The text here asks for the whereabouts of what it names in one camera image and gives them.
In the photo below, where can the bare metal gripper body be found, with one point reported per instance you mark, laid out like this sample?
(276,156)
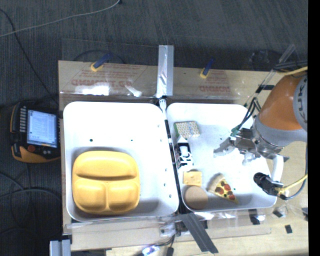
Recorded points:
(247,141)

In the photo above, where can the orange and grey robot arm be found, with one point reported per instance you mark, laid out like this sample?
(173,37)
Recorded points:
(280,110)

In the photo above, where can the yellow cheese slice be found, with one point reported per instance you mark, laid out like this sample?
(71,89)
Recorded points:
(192,178)

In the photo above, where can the white plastic tray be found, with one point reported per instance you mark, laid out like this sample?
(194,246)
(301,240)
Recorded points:
(225,120)
(112,125)

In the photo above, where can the green and cream packet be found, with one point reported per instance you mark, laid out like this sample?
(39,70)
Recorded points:
(187,129)

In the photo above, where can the yellow divided plate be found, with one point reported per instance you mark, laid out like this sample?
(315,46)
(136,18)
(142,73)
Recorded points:
(106,182)

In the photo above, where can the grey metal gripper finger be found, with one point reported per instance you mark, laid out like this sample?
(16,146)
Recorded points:
(222,149)
(250,158)

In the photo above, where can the pizza slice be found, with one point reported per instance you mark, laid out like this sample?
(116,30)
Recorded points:
(223,188)

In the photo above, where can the brown round biscuit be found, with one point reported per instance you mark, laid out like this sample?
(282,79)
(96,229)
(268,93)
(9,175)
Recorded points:
(195,198)

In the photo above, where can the white and black carton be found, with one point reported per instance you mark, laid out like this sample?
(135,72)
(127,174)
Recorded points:
(183,152)

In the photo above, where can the black cylinder on white bracket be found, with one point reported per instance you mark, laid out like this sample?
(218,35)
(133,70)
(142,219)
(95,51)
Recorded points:
(267,183)

